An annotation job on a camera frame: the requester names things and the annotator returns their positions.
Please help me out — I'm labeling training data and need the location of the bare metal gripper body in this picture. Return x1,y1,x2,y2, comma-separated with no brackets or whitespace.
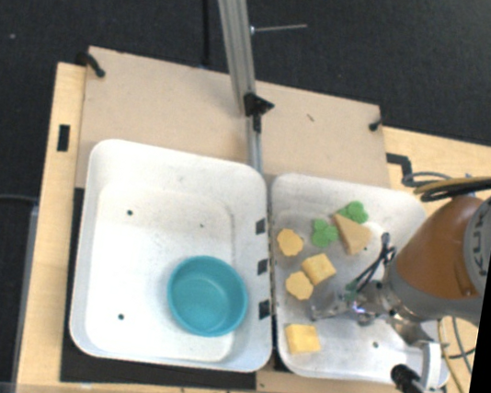
333,275,444,351

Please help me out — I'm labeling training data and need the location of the yellow bread piece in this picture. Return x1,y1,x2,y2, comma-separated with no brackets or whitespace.
280,320,326,360
296,249,341,290

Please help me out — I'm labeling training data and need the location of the yellow biscuit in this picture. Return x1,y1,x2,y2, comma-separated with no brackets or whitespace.
273,226,308,261
282,268,318,304

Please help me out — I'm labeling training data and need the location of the white plastic tray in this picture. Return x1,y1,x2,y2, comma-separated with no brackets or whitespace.
56,133,304,387
238,168,479,393

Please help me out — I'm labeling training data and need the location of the tan pizza slice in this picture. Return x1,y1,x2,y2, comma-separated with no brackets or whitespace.
325,211,376,260

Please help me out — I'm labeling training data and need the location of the green broccoli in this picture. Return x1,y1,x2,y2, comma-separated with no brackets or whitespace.
307,216,342,251
334,197,373,226

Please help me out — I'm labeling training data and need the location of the teal bowl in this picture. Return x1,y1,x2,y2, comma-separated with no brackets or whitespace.
159,249,257,344

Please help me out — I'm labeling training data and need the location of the brown cardboard board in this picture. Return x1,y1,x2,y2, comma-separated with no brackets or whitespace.
35,44,469,393

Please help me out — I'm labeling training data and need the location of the black cylinder on white bracket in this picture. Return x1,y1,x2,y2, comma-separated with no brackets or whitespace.
386,335,455,393

